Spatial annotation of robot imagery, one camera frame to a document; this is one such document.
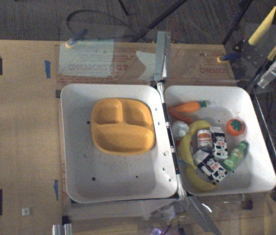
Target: white tray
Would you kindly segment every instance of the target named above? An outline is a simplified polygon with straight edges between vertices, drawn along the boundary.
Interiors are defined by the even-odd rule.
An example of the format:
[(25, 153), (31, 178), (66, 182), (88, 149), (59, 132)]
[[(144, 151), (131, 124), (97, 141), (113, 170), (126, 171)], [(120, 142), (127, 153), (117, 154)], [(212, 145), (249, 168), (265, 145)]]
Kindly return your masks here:
[[(240, 141), (247, 141), (247, 156), (234, 173), (220, 183), (219, 189), (199, 192), (186, 178), (186, 164), (179, 160), (185, 190), (197, 196), (252, 193), (272, 190), (276, 185), (275, 171), (262, 136), (262, 132), (248, 93), (239, 87), (215, 86), (171, 86), (164, 92), (166, 105), (173, 106), (189, 101), (207, 101), (208, 106), (191, 114), (194, 120), (204, 119), (213, 126), (219, 126), (226, 135), (229, 151)], [(246, 131), (238, 137), (226, 132), (226, 123), (231, 118), (240, 118), (246, 124)], [(199, 176), (206, 179), (199, 171)]]
[[(146, 103), (155, 123), (156, 144), (143, 155), (103, 153), (92, 141), (92, 108), (103, 98)], [(177, 190), (170, 143), (159, 93), (150, 86), (70, 84), (61, 92), (66, 183), (78, 203), (168, 198)]]

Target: dark floor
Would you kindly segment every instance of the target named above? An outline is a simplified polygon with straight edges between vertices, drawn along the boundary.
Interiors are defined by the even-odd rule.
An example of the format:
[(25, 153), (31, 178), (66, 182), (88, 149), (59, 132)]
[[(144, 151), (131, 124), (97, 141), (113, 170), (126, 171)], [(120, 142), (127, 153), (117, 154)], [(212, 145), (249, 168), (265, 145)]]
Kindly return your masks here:
[[(0, 39), (68, 40), (72, 34), (65, 26), (67, 16), (81, 9), (92, 12), (83, 12), (71, 18), (70, 27), (74, 32), (78, 31), (80, 25), (87, 23), (100, 25), (95, 33), (98, 38), (106, 33), (103, 25), (119, 25), (125, 28), (127, 33), (133, 34), (133, 31), (139, 32), (149, 26), (177, 0), (122, 1), (129, 16), (125, 15), (118, 0), (0, 0)], [(155, 29), (171, 31), (172, 40), (178, 43), (221, 44), (232, 22), (242, 12), (239, 7), (241, 1), (187, 0)], [(232, 51), (232, 47), (242, 38), (246, 38), (250, 25), (260, 24), (275, 4), (276, 0), (253, 0), (239, 28), (226, 44), (227, 51)], [(233, 70), (237, 78), (240, 78), (241, 67), (238, 66), (237, 69), (235, 65), (234, 63)], [(276, 148), (276, 79), (270, 84), (268, 92), (259, 94), (258, 98)], [(264, 124), (261, 126), (272, 154), (272, 161), (276, 165), (274, 149), (267, 138)]]

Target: orange divided plate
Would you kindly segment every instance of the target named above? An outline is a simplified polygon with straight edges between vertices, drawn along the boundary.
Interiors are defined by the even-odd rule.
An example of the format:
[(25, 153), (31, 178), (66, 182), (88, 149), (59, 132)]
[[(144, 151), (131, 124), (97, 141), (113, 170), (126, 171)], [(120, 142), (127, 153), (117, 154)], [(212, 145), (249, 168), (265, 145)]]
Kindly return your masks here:
[(102, 99), (92, 110), (92, 139), (106, 153), (143, 154), (155, 142), (151, 111), (134, 99)]

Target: small white cube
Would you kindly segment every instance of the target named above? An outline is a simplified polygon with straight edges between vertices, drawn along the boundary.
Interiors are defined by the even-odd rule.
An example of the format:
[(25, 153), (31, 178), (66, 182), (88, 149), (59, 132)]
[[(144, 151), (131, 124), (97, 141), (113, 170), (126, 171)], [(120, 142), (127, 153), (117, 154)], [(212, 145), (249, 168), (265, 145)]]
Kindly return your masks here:
[(30, 215), (30, 208), (22, 208), (22, 216), (29, 216)]

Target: table surface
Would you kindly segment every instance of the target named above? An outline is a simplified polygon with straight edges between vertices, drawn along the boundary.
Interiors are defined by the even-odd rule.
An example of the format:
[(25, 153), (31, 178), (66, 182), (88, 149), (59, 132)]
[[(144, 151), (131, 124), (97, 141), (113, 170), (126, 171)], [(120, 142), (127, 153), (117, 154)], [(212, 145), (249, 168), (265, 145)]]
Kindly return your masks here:
[[(61, 224), (62, 215), (69, 208), (70, 201), (62, 187), (65, 185), (63, 180), (65, 168), (63, 155), (61, 156), (60, 152), (61, 150), (63, 152), (63, 139), (59, 128), (59, 99), (56, 97), (56, 90), (75, 81), (84, 83), (102, 81), (81, 77), (75, 77), (76, 80), (65, 80), (58, 76), (62, 44), (55, 41), (0, 40), (0, 57), (3, 61), (3, 75), (0, 75), (0, 189), (3, 191), (0, 234), (51, 233), (52, 225)], [(116, 43), (114, 46), (118, 53), (126, 51), (129, 56), (134, 49), (154, 54), (155, 47), (155, 44), (121, 43)], [(173, 65), (172, 74), (174, 67), (187, 68), (187, 63), (196, 64), (196, 73), (186, 75), (182, 83), (197, 85), (203, 81), (206, 83), (208, 78), (209, 83), (213, 84), (218, 82), (224, 84), (225, 81), (225, 84), (228, 85), (230, 82), (233, 85), (232, 81), (235, 82), (229, 63), (220, 64), (216, 61), (217, 56), (226, 54), (223, 46), (172, 45), (172, 50), (174, 53), (172, 62), (176, 64)], [(126, 80), (122, 79), (128, 76), (128, 79), (132, 78), (132, 83), (145, 83), (137, 80), (144, 71), (140, 74), (127, 73), (130, 67), (137, 67), (138, 60), (129, 58), (124, 61), (120, 56), (118, 56), (119, 63), (115, 63), (122, 65), (118, 66), (120, 67), (118, 76), (104, 78), (103, 82), (125, 83)], [(128, 62), (132, 66), (129, 65), (129, 69), (123, 72), (122, 68), (128, 65)], [(217, 68), (203, 70), (202, 67), (206, 68), (207, 65)], [(172, 79), (171, 84), (180, 84), (180, 81)], [(275, 234), (275, 202), (271, 201), (267, 193), (254, 194), (251, 197), (254, 199), (252, 211), (240, 210), (237, 207), (240, 204), (239, 196), (230, 197), (229, 209), (226, 209), (227, 206), (224, 206), (224, 199), (221, 197), (203, 197), (201, 200), (218, 210), (224, 208), (229, 213), (240, 210), (240, 214), (234, 218), (235, 221), (225, 218), (220, 212), (211, 214), (222, 231), (227, 231), (228, 234), (234, 234), (231, 233), (234, 228), (239, 229), (239, 234), (248, 234), (250, 227), (257, 231), (266, 231), (266, 234)], [(22, 216), (22, 208), (30, 208), (31, 214)], [(138, 230), (137, 220), (112, 220), (115, 227), (122, 222), (127, 222), (130, 229)], [(99, 223), (94, 221), (90, 227), (81, 221), (76, 222), (77, 230), (80, 232), (78, 234), (82, 234), (83, 229), (98, 230)], [(193, 221), (189, 221), (188, 224), (195, 225)], [(103, 225), (98, 232), (104, 232), (105, 228), (108, 229), (108, 226)]]

